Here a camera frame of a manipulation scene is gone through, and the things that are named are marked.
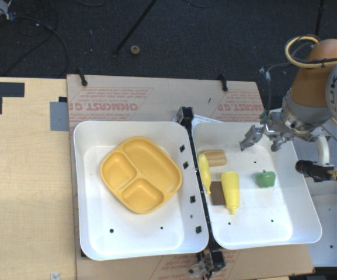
yellow plate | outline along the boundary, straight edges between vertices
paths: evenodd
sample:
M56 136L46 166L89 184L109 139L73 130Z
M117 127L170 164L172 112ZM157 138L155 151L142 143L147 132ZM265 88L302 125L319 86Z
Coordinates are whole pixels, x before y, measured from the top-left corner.
M140 136L110 152L102 161L100 175L114 196L137 214L161 207L182 184L181 170L171 157Z

black floor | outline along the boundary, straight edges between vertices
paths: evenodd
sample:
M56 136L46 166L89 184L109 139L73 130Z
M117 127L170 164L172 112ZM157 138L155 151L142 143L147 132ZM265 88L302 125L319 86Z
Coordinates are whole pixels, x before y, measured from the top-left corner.
M156 0L147 9L150 3L13 0L9 20L0 16L0 76L65 78L79 67L85 75L223 74L230 81L256 82L266 104L259 68L287 62L289 39L307 33L337 39L337 0ZM131 46L140 53L132 54ZM296 72L271 71L272 109L281 107Z

wooden surface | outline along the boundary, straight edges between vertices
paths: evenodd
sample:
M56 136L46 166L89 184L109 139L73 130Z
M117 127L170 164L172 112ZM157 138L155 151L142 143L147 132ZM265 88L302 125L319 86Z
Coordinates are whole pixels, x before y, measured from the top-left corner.
M50 131L50 102L65 79L24 82L0 114L0 279L76 279L70 139Z

